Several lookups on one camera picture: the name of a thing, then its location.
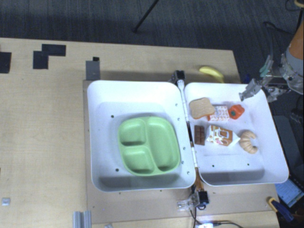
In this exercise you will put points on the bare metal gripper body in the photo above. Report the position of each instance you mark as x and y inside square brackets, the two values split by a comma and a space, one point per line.
[293, 76]

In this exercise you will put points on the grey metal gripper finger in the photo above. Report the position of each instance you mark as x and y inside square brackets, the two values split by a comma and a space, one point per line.
[274, 94]
[249, 89]

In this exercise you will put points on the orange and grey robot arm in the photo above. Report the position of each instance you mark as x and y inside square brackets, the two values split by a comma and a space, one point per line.
[298, 44]

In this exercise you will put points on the orange toy vegetable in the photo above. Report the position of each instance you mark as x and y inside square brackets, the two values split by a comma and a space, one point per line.
[236, 111]

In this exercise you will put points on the small orange and white carton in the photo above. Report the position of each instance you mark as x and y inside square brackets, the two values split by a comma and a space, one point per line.
[221, 114]

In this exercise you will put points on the yellow banana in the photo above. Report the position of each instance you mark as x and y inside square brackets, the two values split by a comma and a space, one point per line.
[212, 72]

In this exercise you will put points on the tan bread slice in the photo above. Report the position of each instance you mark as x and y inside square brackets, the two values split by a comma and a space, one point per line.
[200, 108]

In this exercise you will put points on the tan croissant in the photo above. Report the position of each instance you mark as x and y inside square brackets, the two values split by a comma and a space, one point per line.
[247, 142]

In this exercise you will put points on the large white and orange carton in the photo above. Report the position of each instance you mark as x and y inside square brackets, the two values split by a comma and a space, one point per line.
[221, 135]

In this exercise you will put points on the thin black and white rod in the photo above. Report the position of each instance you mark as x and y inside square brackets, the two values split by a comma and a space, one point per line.
[182, 89]

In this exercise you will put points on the brown chocolate bar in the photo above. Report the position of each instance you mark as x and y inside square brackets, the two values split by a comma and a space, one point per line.
[199, 135]

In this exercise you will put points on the white plastic tray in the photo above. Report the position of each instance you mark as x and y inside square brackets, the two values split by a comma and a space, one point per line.
[104, 136]
[237, 167]

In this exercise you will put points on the green divided plate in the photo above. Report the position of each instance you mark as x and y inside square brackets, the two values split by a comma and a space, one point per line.
[152, 148]

